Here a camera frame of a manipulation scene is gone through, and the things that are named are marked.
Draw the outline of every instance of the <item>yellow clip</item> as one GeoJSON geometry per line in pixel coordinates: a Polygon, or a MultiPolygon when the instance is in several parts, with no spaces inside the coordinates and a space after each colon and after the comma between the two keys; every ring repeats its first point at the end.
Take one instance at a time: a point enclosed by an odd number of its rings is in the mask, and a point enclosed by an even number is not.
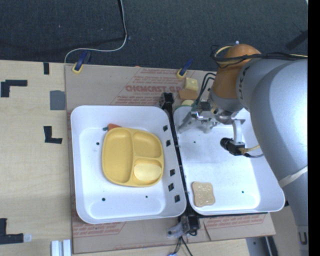
{"type": "Polygon", "coordinates": [[[178,70],[178,72],[176,73],[176,77],[179,78],[179,79],[185,78],[186,74],[188,73],[188,72],[186,71],[186,72],[184,72],[183,75],[180,75],[179,73],[180,73],[181,70],[182,70],[182,68],[180,68],[180,69],[178,70]]]}
{"type": "Polygon", "coordinates": [[[75,73],[76,75],[80,74],[82,69],[84,68],[84,65],[82,64],[79,70],[75,70],[77,63],[75,63],[72,67],[72,72],[75,73]]]}

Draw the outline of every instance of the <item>yellow plate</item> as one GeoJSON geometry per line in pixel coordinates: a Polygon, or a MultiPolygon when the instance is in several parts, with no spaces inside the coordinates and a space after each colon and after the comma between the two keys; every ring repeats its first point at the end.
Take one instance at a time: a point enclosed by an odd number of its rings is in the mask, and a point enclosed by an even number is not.
{"type": "Polygon", "coordinates": [[[144,130],[113,128],[104,137],[102,170],[110,182],[118,185],[153,186],[164,172],[161,141],[144,130]]]}

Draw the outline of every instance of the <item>cardboard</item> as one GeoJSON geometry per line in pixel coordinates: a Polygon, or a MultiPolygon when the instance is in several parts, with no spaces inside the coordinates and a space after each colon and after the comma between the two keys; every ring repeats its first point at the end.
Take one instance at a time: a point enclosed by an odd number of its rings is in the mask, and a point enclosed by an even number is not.
{"type": "MultiPolygon", "coordinates": [[[[73,157],[70,115],[81,105],[157,106],[164,92],[173,94],[174,107],[183,101],[179,91],[185,80],[176,77],[177,70],[145,67],[85,65],[80,74],[65,65],[65,92],[68,125],[70,187],[72,194],[73,253],[175,245],[177,239],[167,237],[167,229],[178,218],[88,224],[77,215],[73,180],[73,157]]],[[[190,70],[187,77],[201,83],[205,71],[190,70]]],[[[196,236],[188,235],[188,243],[230,240],[274,235],[270,214],[201,218],[196,236]]]]}

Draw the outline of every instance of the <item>yellow sponge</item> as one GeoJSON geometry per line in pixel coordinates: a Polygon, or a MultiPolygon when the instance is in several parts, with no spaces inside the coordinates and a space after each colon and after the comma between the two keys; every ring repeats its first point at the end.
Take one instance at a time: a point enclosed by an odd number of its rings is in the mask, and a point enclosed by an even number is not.
{"type": "Polygon", "coordinates": [[[191,91],[196,91],[197,92],[198,89],[199,89],[198,80],[186,77],[185,78],[184,88],[187,89],[187,90],[191,90],[191,91]]]}

